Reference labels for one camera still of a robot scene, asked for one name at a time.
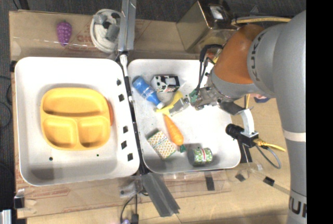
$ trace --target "purple grapes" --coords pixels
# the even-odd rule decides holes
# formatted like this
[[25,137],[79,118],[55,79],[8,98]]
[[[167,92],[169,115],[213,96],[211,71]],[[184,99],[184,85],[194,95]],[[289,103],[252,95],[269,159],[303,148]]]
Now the purple grapes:
[[70,23],[64,21],[57,24],[57,34],[59,43],[65,47],[72,35],[72,26]]

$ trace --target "white tape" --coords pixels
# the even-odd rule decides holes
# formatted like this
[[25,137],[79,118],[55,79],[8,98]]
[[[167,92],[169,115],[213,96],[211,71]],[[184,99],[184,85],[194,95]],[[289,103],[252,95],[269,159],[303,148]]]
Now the white tape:
[[296,142],[306,142],[306,133],[292,133],[291,131],[283,130],[286,139]]

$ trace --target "yellow cable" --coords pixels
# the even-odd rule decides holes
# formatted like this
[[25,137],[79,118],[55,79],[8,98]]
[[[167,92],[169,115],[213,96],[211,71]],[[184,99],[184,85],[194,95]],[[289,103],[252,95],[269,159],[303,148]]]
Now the yellow cable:
[[248,109],[249,108],[249,101],[250,101],[250,94],[246,95],[246,103],[245,103],[245,108]]
[[252,22],[289,22],[290,18],[285,17],[260,17],[260,18],[246,18],[246,19],[235,19],[231,22],[231,25],[237,26],[239,23],[252,23]]
[[283,152],[286,151],[286,149],[284,149],[283,147],[277,146],[276,144],[267,143],[260,138],[254,139],[253,142],[256,143],[259,147],[261,147],[261,146],[273,147],[273,148],[276,148],[277,150],[280,150]]

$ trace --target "green can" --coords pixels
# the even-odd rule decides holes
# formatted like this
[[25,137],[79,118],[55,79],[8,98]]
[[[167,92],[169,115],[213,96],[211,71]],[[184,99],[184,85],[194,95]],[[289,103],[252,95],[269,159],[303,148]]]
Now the green can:
[[210,148],[194,148],[187,152],[187,158],[193,166],[205,166],[213,161]]

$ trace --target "blue bottle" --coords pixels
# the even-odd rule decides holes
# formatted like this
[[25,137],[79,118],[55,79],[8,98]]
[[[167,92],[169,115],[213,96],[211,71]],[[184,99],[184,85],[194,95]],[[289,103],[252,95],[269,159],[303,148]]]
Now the blue bottle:
[[162,109],[164,107],[164,103],[158,99],[156,91],[148,85],[141,76],[136,78],[132,82],[132,85],[144,99],[154,103],[158,109]]

